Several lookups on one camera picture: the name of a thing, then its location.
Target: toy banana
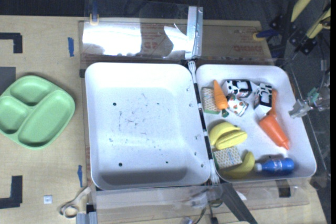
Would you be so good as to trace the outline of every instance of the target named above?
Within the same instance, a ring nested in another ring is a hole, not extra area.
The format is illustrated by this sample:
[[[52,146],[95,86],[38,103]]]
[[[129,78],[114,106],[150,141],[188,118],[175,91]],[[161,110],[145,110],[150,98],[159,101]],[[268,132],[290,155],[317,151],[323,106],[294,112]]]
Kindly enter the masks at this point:
[[[237,167],[232,168],[230,170],[222,170],[221,173],[225,176],[229,175],[230,177],[234,179],[243,178],[249,172],[252,171],[252,169],[254,168],[254,164],[255,164],[254,155],[251,151],[249,151],[245,155],[244,160],[241,164],[239,164]]]
[[[221,122],[211,129],[209,132],[210,145],[214,146],[217,140],[224,134],[228,134],[231,131],[238,131],[239,127],[234,126],[229,122]]]
[[[222,135],[217,141],[216,141],[216,148],[218,150],[223,150],[228,147],[232,147],[235,145],[238,145],[242,142],[244,142],[247,138],[247,133],[242,130],[235,130],[231,131],[229,133],[226,133]]]

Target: green plate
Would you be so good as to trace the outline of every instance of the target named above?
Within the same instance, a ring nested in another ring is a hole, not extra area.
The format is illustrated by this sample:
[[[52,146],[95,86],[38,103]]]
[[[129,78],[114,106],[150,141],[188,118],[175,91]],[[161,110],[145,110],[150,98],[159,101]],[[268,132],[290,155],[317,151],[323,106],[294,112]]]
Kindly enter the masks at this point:
[[[38,76],[24,76],[0,95],[0,133],[21,146],[41,149],[64,130],[75,102],[63,89]]]

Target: orange carrot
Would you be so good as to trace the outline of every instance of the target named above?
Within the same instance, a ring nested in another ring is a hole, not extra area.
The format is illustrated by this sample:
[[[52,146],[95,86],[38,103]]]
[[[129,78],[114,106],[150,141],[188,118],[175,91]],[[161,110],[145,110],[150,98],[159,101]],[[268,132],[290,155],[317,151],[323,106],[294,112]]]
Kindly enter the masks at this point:
[[[259,126],[276,145],[283,146],[287,150],[289,149],[288,138],[274,116],[267,115],[262,118],[259,121]]]
[[[278,95],[277,90],[276,89],[272,89],[272,108],[268,112],[268,115],[272,115],[275,118],[277,117],[277,112],[275,110],[275,103],[277,101],[277,95]]]
[[[215,99],[216,107],[218,109],[222,110],[222,109],[228,108],[229,105],[227,103],[227,99],[221,87],[219,86],[217,80],[214,80],[214,99]]]

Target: blue plastic bottle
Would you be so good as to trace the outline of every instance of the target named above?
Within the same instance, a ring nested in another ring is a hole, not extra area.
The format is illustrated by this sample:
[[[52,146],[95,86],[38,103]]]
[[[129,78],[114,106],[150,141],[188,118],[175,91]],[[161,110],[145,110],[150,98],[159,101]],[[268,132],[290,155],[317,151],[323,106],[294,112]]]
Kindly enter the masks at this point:
[[[289,174],[294,169],[294,161],[291,158],[269,159],[265,163],[256,163],[254,171],[268,172],[271,174]]]

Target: table surface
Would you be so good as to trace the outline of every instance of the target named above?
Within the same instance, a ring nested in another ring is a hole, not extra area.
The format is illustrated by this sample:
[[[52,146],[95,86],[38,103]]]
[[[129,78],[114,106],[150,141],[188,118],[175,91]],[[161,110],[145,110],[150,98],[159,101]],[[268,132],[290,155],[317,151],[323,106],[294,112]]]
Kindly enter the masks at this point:
[[[75,100],[75,113],[61,135],[43,150],[28,150],[0,135],[0,198],[10,196],[11,177],[23,176],[23,203],[0,209],[0,223],[75,223],[58,212],[82,190],[78,165],[86,167],[82,81],[79,77],[81,17],[0,16],[0,32],[21,33],[23,53],[13,53],[12,40],[0,40],[0,66],[16,67],[16,78],[35,74],[66,90]],[[74,40],[70,57],[68,37]],[[83,169],[83,185],[87,183]],[[258,223],[326,223],[316,190],[307,184],[308,204],[251,210]],[[52,195],[52,204],[43,196]],[[79,204],[85,211],[86,199]],[[216,215],[220,223],[237,221],[231,212]],[[133,223],[180,223],[181,218]],[[209,223],[203,218],[200,223]]]

